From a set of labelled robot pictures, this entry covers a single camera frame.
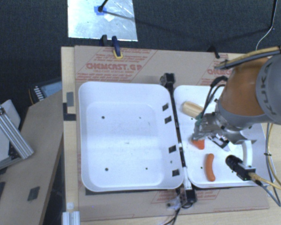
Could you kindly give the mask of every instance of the dark floor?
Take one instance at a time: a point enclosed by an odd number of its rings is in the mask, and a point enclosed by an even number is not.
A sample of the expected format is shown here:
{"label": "dark floor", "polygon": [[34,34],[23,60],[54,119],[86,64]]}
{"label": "dark floor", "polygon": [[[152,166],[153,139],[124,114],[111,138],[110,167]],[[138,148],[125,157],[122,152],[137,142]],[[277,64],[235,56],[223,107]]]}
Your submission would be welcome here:
{"label": "dark floor", "polygon": [[[207,51],[214,45],[218,52],[253,51],[270,25],[273,1],[133,0],[139,41],[120,45],[183,51]],[[259,48],[281,45],[281,0],[274,28]],[[67,0],[0,0],[0,102],[12,99],[23,115],[31,105],[28,88],[59,77],[60,48],[73,45],[98,41],[68,38]],[[61,190],[56,187],[52,197],[59,203]]]}

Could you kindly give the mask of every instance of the orange sausage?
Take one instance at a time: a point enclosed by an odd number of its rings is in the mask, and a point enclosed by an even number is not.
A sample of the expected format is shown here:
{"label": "orange sausage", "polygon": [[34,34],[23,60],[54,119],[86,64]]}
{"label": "orange sausage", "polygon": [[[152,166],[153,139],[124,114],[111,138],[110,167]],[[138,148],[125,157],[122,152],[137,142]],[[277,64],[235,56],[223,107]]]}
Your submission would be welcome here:
{"label": "orange sausage", "polygon": [[212,170],[213,160],[214,160],[214,155],[212,153],[209,153],[205,161],[205,171],[206,171],[207,180],[210,182],[215,181],[214,172]]}
{"label": "orange sausage", "polygon": [[205,148],[205,140],[191,140],[191,143],[200,150],[203,150]]}

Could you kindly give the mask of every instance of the white cable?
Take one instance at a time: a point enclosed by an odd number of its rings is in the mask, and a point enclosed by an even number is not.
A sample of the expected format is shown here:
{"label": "white cable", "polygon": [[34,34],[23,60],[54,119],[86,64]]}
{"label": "white cable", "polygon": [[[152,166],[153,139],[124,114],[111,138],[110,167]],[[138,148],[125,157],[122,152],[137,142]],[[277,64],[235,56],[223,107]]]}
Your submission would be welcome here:
{"label": "white cable", "polygon": [[276,1],[276,5],[275,5],[275,10],[274,10],[274,15],[273,15],[273,24],[272,24],[272,26],[270,27],[270,29],[267,31],[267,33],[258,41],[255,50],[258,49],[258,46],[259,46],[260,42],[261,42],[261,41],[271,32],[271,30],[273,30],[273,28],[274,28],[274,19],[275,19],[276,10],[277,10],[277,4],[278,4],[278,0]]}

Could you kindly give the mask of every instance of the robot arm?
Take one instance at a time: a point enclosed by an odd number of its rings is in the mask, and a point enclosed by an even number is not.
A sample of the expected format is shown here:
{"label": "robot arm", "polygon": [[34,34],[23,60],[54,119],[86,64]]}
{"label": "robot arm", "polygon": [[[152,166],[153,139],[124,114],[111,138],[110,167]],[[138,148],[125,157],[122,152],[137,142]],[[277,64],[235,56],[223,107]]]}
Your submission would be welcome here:
{"label": "robot arm", "polygon": [[[229,69],[226,64],[221,68]],[[240,131],[255,123],[281,125],[281,54],[235,67],[215,112],[201,115],[192,139],[208,136],[220,146],[227,140],[233,144],[242,143],[246,138]]]}

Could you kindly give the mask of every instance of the metal plate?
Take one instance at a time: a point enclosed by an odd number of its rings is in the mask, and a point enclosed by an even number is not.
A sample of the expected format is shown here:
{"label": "metal plate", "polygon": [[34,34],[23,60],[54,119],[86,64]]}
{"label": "metal plate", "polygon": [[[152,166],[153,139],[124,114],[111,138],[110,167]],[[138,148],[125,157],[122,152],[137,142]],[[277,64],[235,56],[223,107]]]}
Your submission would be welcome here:
{"label": "metal plate", "polygon": [[68,36],[70,38],[137,41],[132,0],[109,0],[104,12],[96,12],[104,0],[68,0]]}

